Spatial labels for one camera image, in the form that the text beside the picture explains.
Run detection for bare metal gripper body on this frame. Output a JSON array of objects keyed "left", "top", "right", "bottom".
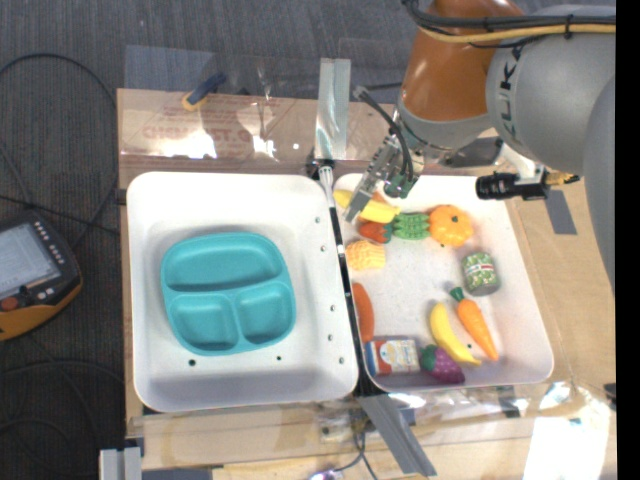
[{"left": 366, "top": 134, "right": 427, "bottom": 193}]

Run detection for yellow banana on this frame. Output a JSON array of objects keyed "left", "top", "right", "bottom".
[
  {"left": 333, "top": 189, "right": 402, "bottom": 224},
  {"left": 429, "top": 301, "right": 483, "bottom": 368}
]

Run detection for red strawberry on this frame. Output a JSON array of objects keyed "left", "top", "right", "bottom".
[{"left": 357, "top": 220, "right": 394, "bottom": 245}]

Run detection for yellow corn cob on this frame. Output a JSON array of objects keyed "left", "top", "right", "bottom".
[{"left": 345, "top": 238, "right": 388, "bottom": 272}]

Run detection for green pea pod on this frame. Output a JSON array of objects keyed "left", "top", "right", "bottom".
[{"left": 389, "top": 211, "right": 433, "bottom": 242}]

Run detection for orange pumpkin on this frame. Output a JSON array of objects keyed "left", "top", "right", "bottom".
[{"left": 428, "top": 204, "right": 475, "bottom": 248}]

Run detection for white plastic tray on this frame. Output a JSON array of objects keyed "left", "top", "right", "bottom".
[
  {"left": 331, "top": 171, "right": 556, "bottom": 394},
  {"left": 125, "top": 170, "right": 361, "bottom": 414}
]

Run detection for orange-red sausage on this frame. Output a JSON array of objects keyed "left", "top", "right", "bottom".
[{"left": 351, "top": 281, "right": 376, "bottom": 345}]

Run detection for green and white can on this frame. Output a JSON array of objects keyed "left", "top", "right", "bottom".
[{"left": 460, "top": 251, "right": 502, "bottom": 297}]

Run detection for blue divided plate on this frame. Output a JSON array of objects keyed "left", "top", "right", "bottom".
[{"left": 159, "top": 231, "right": 298, "bottom": 357}]

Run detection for white and red carton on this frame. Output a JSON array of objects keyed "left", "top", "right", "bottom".
[{"left": 364, "top": 337, "right": 422, "bottom": 377}]

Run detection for orange carrot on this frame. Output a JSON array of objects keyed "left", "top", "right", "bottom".
[{"left": 448, "top": 286, "right": 501, "bottom": 363}]

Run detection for purple grapes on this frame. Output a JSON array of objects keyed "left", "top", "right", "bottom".
[{"left": 418, "top": 343, "right": 467, "bottom": 386}]

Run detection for brown cardboard board red print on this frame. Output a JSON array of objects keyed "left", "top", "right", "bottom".
[{"left": 115, "top": 87, "right": 617, "bottom": 471}]

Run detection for black cylinder on white bracket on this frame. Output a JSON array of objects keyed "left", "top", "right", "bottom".
[{"left": 474, "top": 143, "right": 551, "bottom": 202}]

